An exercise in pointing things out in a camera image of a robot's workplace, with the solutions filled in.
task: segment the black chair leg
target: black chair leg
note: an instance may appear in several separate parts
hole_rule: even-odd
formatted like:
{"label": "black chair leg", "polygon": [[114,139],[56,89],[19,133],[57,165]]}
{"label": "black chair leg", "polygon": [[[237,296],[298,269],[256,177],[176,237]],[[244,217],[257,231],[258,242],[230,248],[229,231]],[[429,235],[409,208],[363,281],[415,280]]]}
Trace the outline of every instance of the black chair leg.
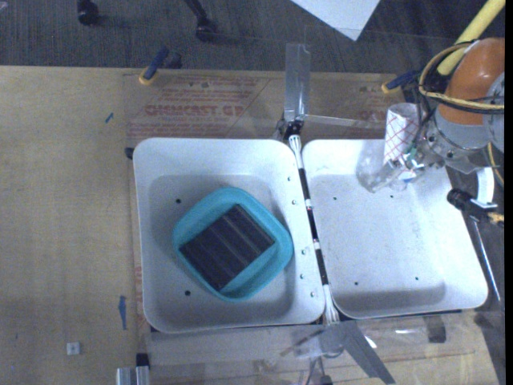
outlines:
{"label": "black chair leg", "polygon": [[79,12],[79,21],[90,26],[99,20],[98,6],[91,0],[77,0],[77,11]]}
{"label": "black chair leg", "polygon": [[196,37],[201,41],[211,42],[214,38],[214,34],[216,33],[215,24],[212,22],[212,20],[208,19],[207,13],[205,12],[199,0],[184,1],[187,3],[197,19]]}

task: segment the blue tray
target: blue tray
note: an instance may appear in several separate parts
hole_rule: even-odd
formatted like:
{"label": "blue tray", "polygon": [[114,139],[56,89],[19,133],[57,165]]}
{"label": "blue tray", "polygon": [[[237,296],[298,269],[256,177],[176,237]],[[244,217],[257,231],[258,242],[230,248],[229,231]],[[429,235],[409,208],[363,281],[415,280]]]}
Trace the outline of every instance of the blue tray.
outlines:
{"label": "blue tray", "polygon": [[[218,291],[192,266],[180,252],[180,247],[194,239],[234,205],[240,205],[274,243]],[[292,238],[287,229],[254,197],[234,187],[219,188],[194,205],[176,223],[172,245],[178,258],[210,292],[230,302],[247,300],[262,290],[286,267],[293,255]]]}

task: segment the yellow pole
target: yellow pole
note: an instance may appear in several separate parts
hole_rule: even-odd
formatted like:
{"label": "yellow pole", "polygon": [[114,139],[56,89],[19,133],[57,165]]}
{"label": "yellow pole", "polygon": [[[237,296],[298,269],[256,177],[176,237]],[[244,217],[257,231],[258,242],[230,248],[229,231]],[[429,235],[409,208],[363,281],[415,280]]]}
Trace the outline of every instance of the yellow pole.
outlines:
{"label": "yellow pole", "polygon": [[[477,13],[472,20],[471,24],[467,26],[465,31],[459,36],[456,43],[468,42],[477,39],[499,14],[499,12],[506,5],[506,0],[488,0],[483,8]],[[438,66],[438,73],[441,75],[449,75],[453,68],[458,64],[459,60],[463,57],[464,48],[455,51]]]}

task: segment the wooden table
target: wooden table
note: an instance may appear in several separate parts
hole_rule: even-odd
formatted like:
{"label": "wooden table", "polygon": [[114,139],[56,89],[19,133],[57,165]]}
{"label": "wooden table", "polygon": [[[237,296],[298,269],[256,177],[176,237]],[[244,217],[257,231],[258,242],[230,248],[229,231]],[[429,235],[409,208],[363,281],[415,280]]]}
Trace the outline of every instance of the wooden table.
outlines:
{"label": "wooden table", "polygon": [[[139,72],[0,68],[2,384],[108,384],[115,382],[116,368],[135,365],[135,353],[142,346],[134,273],[139,258],[134,257],[138,241],[132,233],[131,161],[123,150],[124,84]],[[168,73],[181,78],[260,79],[265,84],[248,107],[259,103],[277,116],[281,113],[283,73]],[[385,77],[314,75],[313,80],[319,79],[319,87],[325,82],[379,87]],[[312,97],[314,104],[322,103],[322,90],[313,91]],[[382,106],[376,103],[379,95],[374,97],[368,110]],[[336,98],[332,93],[329,103]],[[119,312],[121,297],[126,298],[126,329]],[[402,363],[397,354],[395,360],[389,356],[390,370],[405,378],[404,383],[412,370],[421,378],[432,367],[456,381],[465,376],[465,383],[495,383],[479,329],[469,323],[459,341],[464,349],[450,355],[442,346],[431,346],[421,352],[422,360]],[[67,355],[69,342],[80,342],[79,355]],[[450,346],[459,347],[454,342]],[[437,360],[436,366],[430,358]],[[357,367],[351,372],[353,379],[366,377]],[[437,378],[433,383],[449,376]]]}

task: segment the dark floor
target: dark floor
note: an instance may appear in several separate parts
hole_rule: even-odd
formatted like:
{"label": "dark floor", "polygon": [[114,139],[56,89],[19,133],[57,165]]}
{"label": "dark floor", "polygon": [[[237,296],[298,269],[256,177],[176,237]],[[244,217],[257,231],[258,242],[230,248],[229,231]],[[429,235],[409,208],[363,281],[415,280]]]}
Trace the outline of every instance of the dark floor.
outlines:
{"label": "dark floor", "polygon": [[[283,71],[285,44],[297,42],[311,46],[313,71],[401,74],[452,44],[486,0],[381,0],[356,42],[289,0],[200,1],[218,26],[216,43],[195,38],[195,17],[181,0],[94,0],[96,26],[78,22],[76,0],[0,0],[8,4],[0,11],[0,64],[146,67],[165,44],[187,69]],[[503,10],[483,37],[504,37],[505,28]],[[503,296],[503,231],[485,227],[483,240],[495,249],[489,260]],[[505,383],[496,302],[485,304],[480,323]]]}

